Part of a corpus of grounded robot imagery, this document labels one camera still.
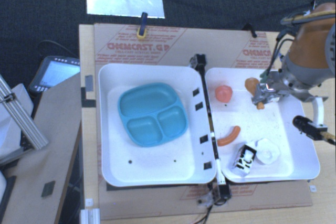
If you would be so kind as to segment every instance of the blue divided plate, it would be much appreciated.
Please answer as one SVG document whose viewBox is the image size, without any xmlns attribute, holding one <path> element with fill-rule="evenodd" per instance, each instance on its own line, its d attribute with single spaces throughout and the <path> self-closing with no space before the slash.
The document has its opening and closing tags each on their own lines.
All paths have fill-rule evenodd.
<svg viewBox="0 0 336 224">
<path fill-rule="evenodd" d="M 118 100 L 118 111 L 132 141 L 144 147 L 169 142 L 188 128 L 179 96 L 165 83 L 146 84 L 124 92 Z"/>
</svg>

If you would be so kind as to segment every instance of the cable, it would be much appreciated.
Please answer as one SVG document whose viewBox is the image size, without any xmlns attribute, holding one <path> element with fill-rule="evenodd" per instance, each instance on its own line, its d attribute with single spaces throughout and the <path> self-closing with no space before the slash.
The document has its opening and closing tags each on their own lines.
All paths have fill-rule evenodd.
<svg viewBox="0 0 336 224">
<path fill-rule="evenodd" d="M 270 64 L 268 66 L 268 68 L 266 69 L 266 76 L 268 76 L 271 68 L 272 68 L 272 65 L 274 64 L 275 60 L 277 59 L 279 53 L 280 53 L 280 49 L 281 47 L 283 46 L 283 44 L 287 41 L 291 41 L 293 42 L 294 40 L 291 39 L 291 38 L 285 38 L 284 40 L 281 41 L 281 43 L 279 44 L 279 41 L 276 43 L 275 47 L 274 47 L 274 50 L 273 50 L 273 54 L 271 56 L 271 61 L 270 61 Z"/>
<path fill-rule="evenodd" d="M 77 185 L 78 185 L 79 183 L 81 183 L 82 178 L 83 178 L 83 174 L 76 180 L 75 183 L 72 184 L 71 187 L 69 186 L 66 195 L 68 195 L 69 193 L 71 193 L 71 192 L 77 187 Z"/>
<path fill-rule="evenodd" d="M 80 209 L 80 200 L 79 202 L 77 203 L 72 215 L 69 217 L 68 221 L 66 222 L 66 224 L 70 224 L 74 219 L 75 217 L 77 216 L 78 214 L 78 210 Z"/>
<path fill-rule="evenodd" d="M 41 58 L 43 58 L 43 55 L 41 54 L 41 51 L 40 51 L 40 48 L 41 48 L 41 44 L 43 43 L 51 43 L 53 45 L 56 45 L 60 48 L 62 48 L 63 50 L 67 51 L 68 53 L 70 53 L 72 56 L 74 56 L 75 58 L 78 58 L 78 56 L 76 54 L 74 54 L 72 51 L 70 51 L 69 49 L 67 49 L 66 47 L 64 47 L 63 45 L 61 45 L 60 43 L 57 43 L 53 40 L 48 40 L 48 39 L 45 39 L 45 40 L 42 40 L 40 41 L 38 44 L 37 44 L 37 50 L 38 50 L 38 53 L 39 53 L 39 56 Z"/>
<path fill-rule="evenodd" d="M 226 202 L 227 202 L 227 200 L 217 201 L 217 202 L 214 203 L 214 205 L 216 205 L 216 206 L 222 206 L 222 205 L 225 205 Z"/>
<path fill-rule="evenodd" d="M 335 137 L 333 134 L 328 133 L 328 132 L 321 132 L 320 134 L 323 136 L 323 138 L 324 138 L 329 144 L 336 146 L 336 142 L 335 142 L 336 137 Z"/>
<path fill-rule="evenodd" d="M 208 211 L 206 212 L 205 216 L 202 217 L 200 220 L 198 220 L 197 222 L 194 222 L 193 224 L 206 224 L 206 222 L 208 221 L 208 218 L 209 218 L 209 215 L 210 215 L 210 212 L 211 212 L 211 209 L 212 209 L 212 205 L 208 208 Z"/>
<path fill-rule="evenodd" d="M 334 10 L 326 10 L 323 12 L 310 13 L 308 15 L 285 17 L 280 21 L 280 23 L 282 25 L 295 25 L 295 24 L 304 24 L 304 23 L 312 22 L 314 20 L 323 20 L 323 19 L 334 18 L 334 17 L 335 17 Z"/>
</svg>

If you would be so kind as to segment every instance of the wooden table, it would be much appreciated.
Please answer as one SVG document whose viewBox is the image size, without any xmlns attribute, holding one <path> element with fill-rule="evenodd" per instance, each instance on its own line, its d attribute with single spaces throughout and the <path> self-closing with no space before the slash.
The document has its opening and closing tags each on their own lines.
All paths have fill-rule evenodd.
<svg viewBox="0 0 336 224">
<path fill-rule="evenodd" d="M 212 30 L 207 30 L 207 37 L 216 39 Z M 80 59 L 81 59 L 81 87 L 85 87 L 86 75 L 95 74 L 95 52 L 94 52 L 94 26 L 81 25 L 80 35 Z M 266 33 L 270 48 L 275 45 L 277 33 Z M 325 105 L 325 124 L 329 127 L 329 132 L 335 134 L 335 79 L 326 81 L 322 87 L 313 89 L 313 94 L 329 96 Z M 86 92 L 86 99 L 96 98 L 95 85 L 92 91 Z M 311 104 L 303 104 L 307 117 L 312 118 Z M 84 185 L 85 199 L 91 199 L 92 204 L 86 209 L 99 207 L 98 192 L 98 165 L 97 165 L 97 125 L 96 108 L 86 107 L 82 109 L 82 131 L 83 131 L 83 164 L 84 164 Z M 252 210 L 239 212 L 221 212 L 210 214 L 207 223 L 334 223 L 336 213 L 333 205 L 336 202 L 335 187 L 335 147 L 326 142 L 315 142 L 316 151 L 321 165 L 320 175 L 312 180 L 309 185 L 316 187 L 316 192 L 311 193 L 313 201 L 312 207 L 296 207 L 268 210 Z M 167 217 L 145 217 L 133 219 L 104 220 L 102 224 L 113 223 L 193 223 L 199 220 L 202 215 L 180 215 Z"/>
<path fill-rule="evenodd" d="M 58 223 L 80 139 L 79 74 L 43 93 L 34 121 L 49 144 L 4 171 L 16 176 L 3 224 Z M 45 184 L 54 182 L 42 197 Z"/>
</svg>

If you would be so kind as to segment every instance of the toy food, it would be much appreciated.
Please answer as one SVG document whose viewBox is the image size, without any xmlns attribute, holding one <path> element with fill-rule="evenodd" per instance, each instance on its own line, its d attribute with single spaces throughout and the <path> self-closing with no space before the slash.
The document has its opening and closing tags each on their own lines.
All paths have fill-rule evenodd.
<svg viewBox="0 0 336 224">
<path fill-rule="evenodd" d="M 259 80 L 257 80 L 256 78 L 249 78 L 245 80 L 245 88 L 254 96 L 254 93 L 256 91 L 257 88 L 257 84 L 259 83 Z M 262 102 L 259 102 L 257 104 L 257 109 L 264 109 L 265 106 Z"/>
<path fill-rule="evenodd" d="M 257 141 L 257 159 L 263 164 L 272 164 L 280 156 L 280 150 L 269 139 L 263 138 Z"/>
<path fill-rule="evenodd" d="M 230 144 L 234 139 L 237 138 L 238 134 L 240 133 L 240 127 L 239 126 L 234 126 L 232 132 L 224 138 L 218 139 L 217 140 L 217 145 L 218 146 L 225 146 Z"/>
<path fill-rule="evenodd" d="M 218 86 L 215 90 L 216 99 L 222 103 L 228 103 L 232 97 L 232 88 L 227 85 Z"/>
</svg>

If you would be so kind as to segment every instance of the toy sausage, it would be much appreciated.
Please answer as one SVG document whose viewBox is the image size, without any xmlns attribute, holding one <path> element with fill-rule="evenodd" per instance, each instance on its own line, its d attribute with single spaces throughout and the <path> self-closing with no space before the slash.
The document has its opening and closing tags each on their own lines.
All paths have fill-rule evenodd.
<svg viewBox="0 0 336 224">
<path fill-rule="evenodd" d="M 237 138 L 239 133 L 240 133 L 240 127 L 238 125 L 234 126 L 232 132 L 227 137 L 217 140 L 217 145 L 225 146 L 225 145 L 230 144 L 234 139 Z"/>
</svg>

